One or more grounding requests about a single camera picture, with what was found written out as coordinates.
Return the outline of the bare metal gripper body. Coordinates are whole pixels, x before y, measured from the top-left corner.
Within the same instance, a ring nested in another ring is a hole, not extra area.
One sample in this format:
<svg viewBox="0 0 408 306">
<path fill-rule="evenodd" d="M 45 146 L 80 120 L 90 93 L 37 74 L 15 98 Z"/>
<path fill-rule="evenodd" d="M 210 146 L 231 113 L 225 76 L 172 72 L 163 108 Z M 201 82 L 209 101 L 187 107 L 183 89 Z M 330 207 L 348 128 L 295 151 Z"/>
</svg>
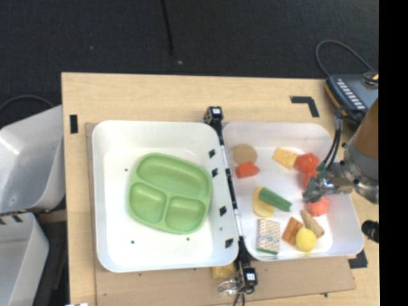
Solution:
<svg viewBox="0 0 408 306">
<path fill-rule="evenodd" d="M 336 192 L 349 194 L 355 191 L 371 203 L 379 202 L 378 182 L 364 174 L 353 163 L 346 161 L 334 163 L 331 166 L 330 184 L 334 186 Z"/>
</svg>

